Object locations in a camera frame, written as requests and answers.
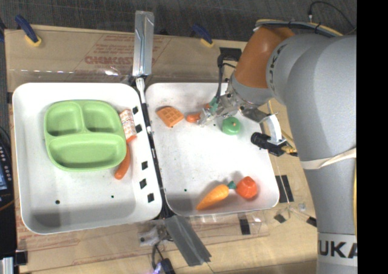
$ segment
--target toy tomato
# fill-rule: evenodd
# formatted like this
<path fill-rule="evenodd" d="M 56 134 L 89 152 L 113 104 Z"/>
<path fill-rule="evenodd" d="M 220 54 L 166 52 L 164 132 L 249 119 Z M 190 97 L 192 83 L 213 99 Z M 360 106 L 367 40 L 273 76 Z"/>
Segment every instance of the toy tomato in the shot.
<path fill-rule="evenodd" d="M 246 176 L 237 183 L 236 192 L 245 199 L 253 198 L 258 192 L 256 182 L 250 176 Z"/>

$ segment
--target blue clamp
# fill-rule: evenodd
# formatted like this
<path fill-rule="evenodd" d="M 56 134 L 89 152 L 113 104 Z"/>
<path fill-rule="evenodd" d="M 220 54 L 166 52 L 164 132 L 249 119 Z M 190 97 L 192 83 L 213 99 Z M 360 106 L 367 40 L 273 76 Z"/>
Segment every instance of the blue clamp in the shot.
<path fill-rule="evenodd" d="M 15 21 L 25 32 L 25 40 L 34 47 L 38 47 L 41 44 L 42 39 L 34 32 L 30 23 L 28 23 L 28 21 L 21 15 L 16 15 Z"/>
<path fill-rule="evenodd" d="M 210 34 L 208 33 L 208 31 L 204 27 L 198 24 L 194 24 L 192 26 L 192 30 L 202 38 L 201 41 L 204 45 L 206 45 L 207 47 L 213 47 L 214 45 L 213 40 L 210 37 Z"/>

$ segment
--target green divided plate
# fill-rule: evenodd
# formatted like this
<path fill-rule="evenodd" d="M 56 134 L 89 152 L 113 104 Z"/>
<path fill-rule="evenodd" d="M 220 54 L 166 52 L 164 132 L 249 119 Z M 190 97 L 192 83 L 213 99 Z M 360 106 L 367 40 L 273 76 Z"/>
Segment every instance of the green divided plate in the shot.
<path fill-rule="evenodd" d="M 72 171 L 118 165 L 127 143 L 118 112 L 107 102 L 56 102 L 44 116 L 45 143 L 52 163 Z"/>

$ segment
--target white tray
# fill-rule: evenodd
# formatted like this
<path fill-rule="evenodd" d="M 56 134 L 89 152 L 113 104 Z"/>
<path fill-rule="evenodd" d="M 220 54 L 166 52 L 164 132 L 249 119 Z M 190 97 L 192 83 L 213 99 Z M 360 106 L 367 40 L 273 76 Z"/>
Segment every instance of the white tray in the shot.
<path fill-rule="evenodd" d="M 116 168 L 67 172 L 51 163 L 44 142 L 44 114 L 54 102 L 69 99 L 106 101 L 118 112 L 138 108 L 134 120 L 142 131 L 130 143 L 130 170 L 122 180 L 113 177 Z M 152 152 L 133 88 L 124 84 L 28 83 L 13 94 L 13 117 L 21 216 L 31 231 L 49 234 L 130 224 L 160 213 L 162 201 Z M 141 188 L 144 179 L 147 185 Z"/>
<path fill-rule="evenodd" d="M 156 114 L 164 106 L 175 107 L 185 116 L 198 112 L 212 100 L 216 89 L 217 84 L 213 83 L 157 83 L 145 92 L 167 203 L 178 215 L 264 210 L 279 200 L 268 151 L 250 142 L 251 135 L 261 131 L 258 123 L 237 114 L 241 131 L 231 136 L 221 131 L 222 118 L 205 127 L 184 119 L 168 128 Z M 258 197 L 248 201 L 231 190 L 227 199 L 217 205 L 195 209 L 212 187 L 231 180 L 237 183 L 245 176 L 251 176 L 258 184 Z"/>

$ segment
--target toy carrot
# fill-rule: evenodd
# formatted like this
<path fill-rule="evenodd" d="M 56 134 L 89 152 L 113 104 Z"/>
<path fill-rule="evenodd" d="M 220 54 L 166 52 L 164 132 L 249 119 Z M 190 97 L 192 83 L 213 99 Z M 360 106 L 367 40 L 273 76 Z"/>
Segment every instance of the toy carrot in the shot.
<path fill-rule="evenodd" d="M 228 185 L 220 184 L 216 186 L 212 191 L 210 191 L 206 196 L 202 199 L 201 202 L 196 206 L 197 210 L 205 209 L 211 205 L 216 204 L 217 202 L 222 201 L 227 198 L 229 195 L 229 189 L 235 189 L 236 184 L 231 181 Z"/>
<path fill-rule="evenodd" d="M 236 192 L 245 199 L 253 198 L 257 194 L 256 182 L 250 176 L 246 176 L 237 183 Z"/>
<path fill-rule="evenodd" d="M 118 169 L 115 172 L 116 179 L 120 180 L 125 176 L 125 174 L 129 169 L 130 162 L 131 162 L 131 154 L 130 154 L 129 146 L 127 145 L 127 153 L 125 154 L 125 158 L 122 160 Z"/>

